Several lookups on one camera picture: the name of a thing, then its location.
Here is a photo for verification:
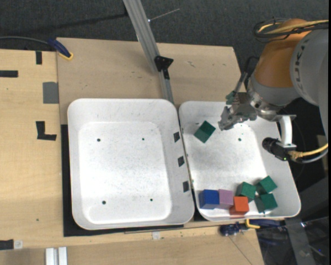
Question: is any blue cube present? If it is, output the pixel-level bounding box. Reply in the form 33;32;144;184
198;189;220;210

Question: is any purple cube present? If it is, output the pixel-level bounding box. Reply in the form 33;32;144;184
218;189;235;210

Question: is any orange cube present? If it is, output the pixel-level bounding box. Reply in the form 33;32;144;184
228;195;250;218

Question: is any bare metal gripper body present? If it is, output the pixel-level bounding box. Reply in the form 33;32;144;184
229;91;282;124

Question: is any green cube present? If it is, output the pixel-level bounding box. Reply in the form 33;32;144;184
254;193;279;214
235;181;257;203
255;175;278;196
193;120;217;144

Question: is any black cylinder on white bracket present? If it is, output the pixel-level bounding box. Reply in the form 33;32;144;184
261;114;297;162

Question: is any white plastic tray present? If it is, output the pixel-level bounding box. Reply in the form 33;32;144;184
67;98;196;231
178;100;302;222

